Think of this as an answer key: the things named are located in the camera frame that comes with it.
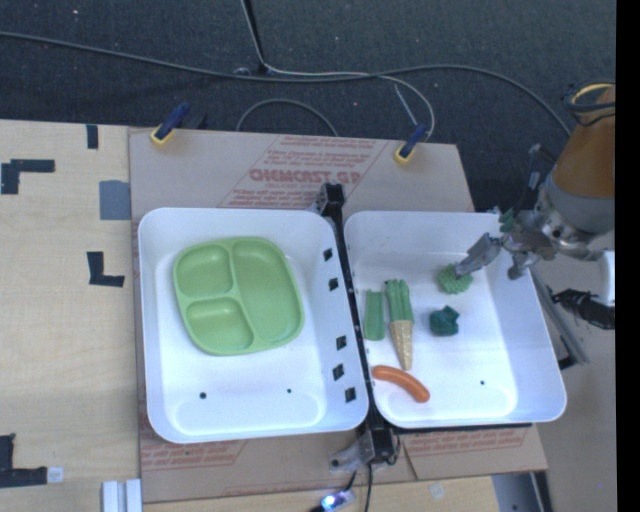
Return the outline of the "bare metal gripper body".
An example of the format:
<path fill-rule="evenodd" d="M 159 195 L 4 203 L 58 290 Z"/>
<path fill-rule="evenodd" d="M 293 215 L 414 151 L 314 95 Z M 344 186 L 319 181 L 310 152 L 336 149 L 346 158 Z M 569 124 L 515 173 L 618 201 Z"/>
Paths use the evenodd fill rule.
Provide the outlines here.
<path fill-rule="evenodd" d="M 590 246 L 595 234 L 580 230 L 557 211 L 513 209 L 499 216 L 502 245 L 511 253 L 551 260 L 561 254 L 579 261 L 596 261 L 602 249 Z"/>

